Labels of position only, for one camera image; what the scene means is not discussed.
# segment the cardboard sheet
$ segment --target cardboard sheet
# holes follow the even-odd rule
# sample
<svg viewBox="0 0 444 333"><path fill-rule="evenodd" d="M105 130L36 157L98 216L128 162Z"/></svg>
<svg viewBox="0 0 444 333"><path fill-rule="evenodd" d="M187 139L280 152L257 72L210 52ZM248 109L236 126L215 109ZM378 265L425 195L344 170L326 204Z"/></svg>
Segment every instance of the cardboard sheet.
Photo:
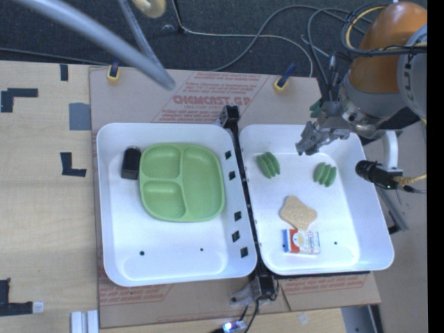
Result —
<svg viewBox="0 0 444 333"><path fill-rule="evenodd" d="M254 123L304 124L321 97L316 79L292 77L278 94L273 83L279 76L171 70L176 88L166 91L131 68L122 68L119 81L111 83L107 70L92 67L89 73L101 327L239 317L244 307L231 307L230 295L247 285L247 277L127 288L106 276L96 135L113 122L217 123L224 105L239 106L240 129ZM263 304L259 314L379 302L372 273L300 277L280 280L277 300Z"/></svg>

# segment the green plate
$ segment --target green plate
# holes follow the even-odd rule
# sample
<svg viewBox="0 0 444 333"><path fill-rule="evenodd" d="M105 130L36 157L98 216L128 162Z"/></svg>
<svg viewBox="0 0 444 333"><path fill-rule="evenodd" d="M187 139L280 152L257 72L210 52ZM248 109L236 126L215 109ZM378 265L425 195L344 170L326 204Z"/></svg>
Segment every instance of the green plate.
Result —
<svg viewBox="0 0 444 333"><path fill-rule="evenodd" d="M195 144L161 143L145 149L139 185L145 210L164 221L207 221L225 205L219 159Z"/></svg>

